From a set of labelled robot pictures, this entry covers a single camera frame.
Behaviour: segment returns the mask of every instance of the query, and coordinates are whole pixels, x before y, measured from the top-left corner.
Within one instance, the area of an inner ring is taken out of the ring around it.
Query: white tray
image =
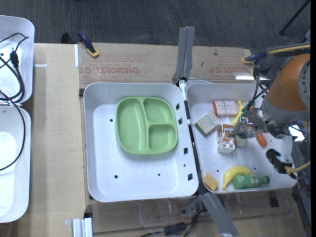
[[[28,37],[17,49],[19,70],[24,81],[25,95],[20,103],[32,95],[33,90],[33,49],[34,25],[27,19],[0,15],[0,40],[14,33],[22,33]],[[0,42],[0,55],[8,61],[12,48],[23,37],[14,37]],[[19,84],[7,67],[0,69],[0,88],[8,96],[19,90]],[[24,150],[18,161],[11,167],[0,172],[0,223],[18,220],[26,212],[29,205],[30,161],[31,161],[31,118],[19,108],[26,123]],[[0,101],[0,168],[10,164],[21,149],[23,138],[23,123],[20,114],[14,106],[6,106]]]
[[[25,86],[25,95],[21,102],[25,102],[30,98],[33,91],[34,25],[25,18],[0,15],[0,40],[14,33],[22,33],[28,37],[17,49],[19,70]],[[12,48],[15,49],[22,39],[23,37],[21,35],[15,35],[0,43],[0,55],[5,61],[9,60]],[[14,93],[19,90],[19,84],[16,78],[12,72],[5,67],[0,69],[0,85],[1,90],[8,96],[14,95]]]
[[[212,102],[217,100],[241,100],[245,106],[252,99],[255,90],[253,83],[195,83],[187,88],[187,98],[190,107],[191,122],[194,124],[209,111],[213,111]],[[256,107],[259,107],[262,98],[256,100]],[[200,162],[202,177],[209,173],[218,182],[215,193],[237,193],[257,190],[275,190],[291,188],[296,184],[296,180],[287,174],[279,174],[273,165],[266,158],[266,151],[270,148],[281,152],[282,140],[275,139],[270,134],[264,133],[268,142],[262,148],[256,138],[248,140],[247,145],[236,149],[230,154],[219,153],[217,151],[217,131],[214,129],[204,137],[194,126],[193,133],[197,147],[198,159]],[[257,188],[235,189],[230,183],[226,190],[222,190],[223,175],[229,168],[236,165],[244,165],[252,170],[253,174],[262,176],[268,175],[270,183]]]
[[[129,96],[163,98],[172,106],[178,143],[158,155],[122,150],[116,136],[117,103]],[[88,189],[100,202],[193,195],[198,176],[181,90],[169,83],[93,83],[84,91]]]
[[[31,118],[20,108],[25,123],[24,150],[18,161],[0,172],[0,223],[13,222],[26,212],[29,205]],[[23,135],[20,114],[12,106],[0,106],[0,168],[10,164],[19,154]]]

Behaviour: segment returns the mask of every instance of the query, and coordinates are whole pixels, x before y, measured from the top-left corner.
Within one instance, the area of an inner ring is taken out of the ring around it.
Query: gray carpet
[[[195,26],[194,45],[250,49],[299,43],[311,26],[311,3],[278,32],[306,0],[0,0],[0,14],[29,19],[35,42],[61,43],[79,31],[92,42],[177,45],[179,28]],[[285,58],[268,55],[271,77]]]

